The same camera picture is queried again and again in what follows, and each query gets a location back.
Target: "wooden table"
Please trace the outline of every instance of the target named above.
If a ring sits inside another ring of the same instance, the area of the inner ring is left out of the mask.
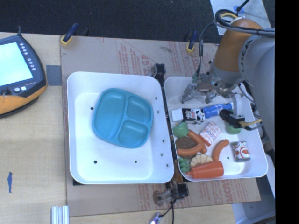
[[[0,39],[15,33],[0,33]],[[61,65],[60,36],[22,34],[44,66]],[[0,119],[0,217],[6,224],[50,224],[52,206],[67,205],[62,87],[48,86],[38,101]],[[12,173],[9,192],[7,178]],[[147,224],[156,210],[71,217],[71,224]],[[174,223],[234,224],[231,204],[174,210]],[[170,224],[171,211],[161,224]]]

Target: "can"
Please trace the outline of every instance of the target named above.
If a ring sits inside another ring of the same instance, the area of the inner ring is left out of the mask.
[[[250,155],[247,149],[247,143],[245,141],[234,143],[233,149],[236,162],[245,162],[250,159]]]

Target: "dark carpet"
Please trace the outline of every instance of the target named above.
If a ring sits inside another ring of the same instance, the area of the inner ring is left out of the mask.
[[[262,0],[275,27],[275,0]],[[213,18],[210,0],[0,0],[0,32],[63,35],[74,24],[89,36],[184,41]],[[218,43],[210,26],[204,42]]]

